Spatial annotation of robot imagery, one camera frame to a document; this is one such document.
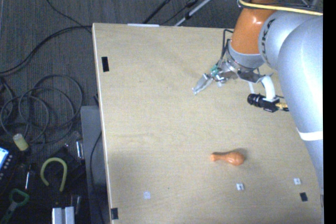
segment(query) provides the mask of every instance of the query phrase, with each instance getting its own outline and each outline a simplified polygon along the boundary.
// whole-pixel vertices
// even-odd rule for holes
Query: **table top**
[[[193,94],[222,42],[218,28],[93,25],[111,223],[320,223],[317,177],[290,113],[249,105],[239,79]],[[210,159],[229,151],[244,163]]]

